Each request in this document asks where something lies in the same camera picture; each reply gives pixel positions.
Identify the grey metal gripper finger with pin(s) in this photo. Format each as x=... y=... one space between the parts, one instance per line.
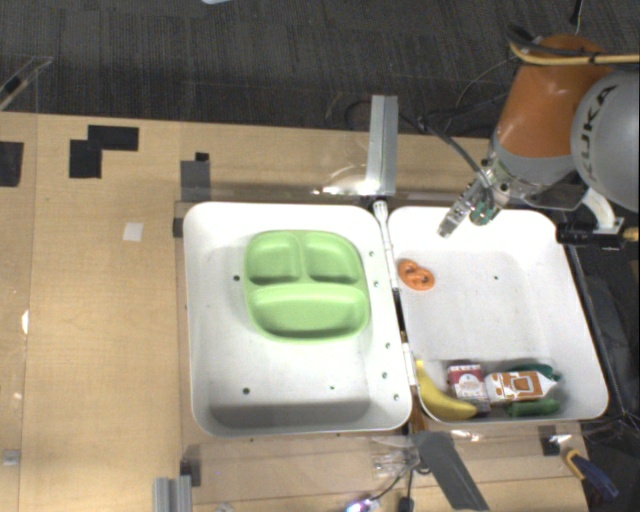
x=452 y=217

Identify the green toy pickle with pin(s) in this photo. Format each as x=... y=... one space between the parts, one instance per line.
x=532 y=407

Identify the orange pretzel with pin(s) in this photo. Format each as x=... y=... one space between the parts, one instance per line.
x=422 y=282

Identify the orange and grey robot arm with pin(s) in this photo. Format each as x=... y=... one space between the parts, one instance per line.
x=540 y=110

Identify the white and orange carton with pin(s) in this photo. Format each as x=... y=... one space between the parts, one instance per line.
x=520 y=387

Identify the white plastic tray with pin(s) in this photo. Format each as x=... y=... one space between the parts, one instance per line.
x=300 y=380
x=490 y=320

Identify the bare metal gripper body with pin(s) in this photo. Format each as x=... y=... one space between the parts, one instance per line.
x=492 y=186

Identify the yellow banana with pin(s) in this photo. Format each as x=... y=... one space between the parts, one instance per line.
x=442 y=400

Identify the red and white packet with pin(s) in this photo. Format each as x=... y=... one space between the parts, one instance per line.
x=467 y=385

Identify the thin black and white rod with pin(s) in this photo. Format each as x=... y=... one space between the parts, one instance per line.
x=389 y=250

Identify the dark green toy vegetable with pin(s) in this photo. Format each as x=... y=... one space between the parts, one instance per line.
x=542 y=371

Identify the green divided plate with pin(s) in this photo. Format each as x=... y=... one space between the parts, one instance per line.
x=305 y=305

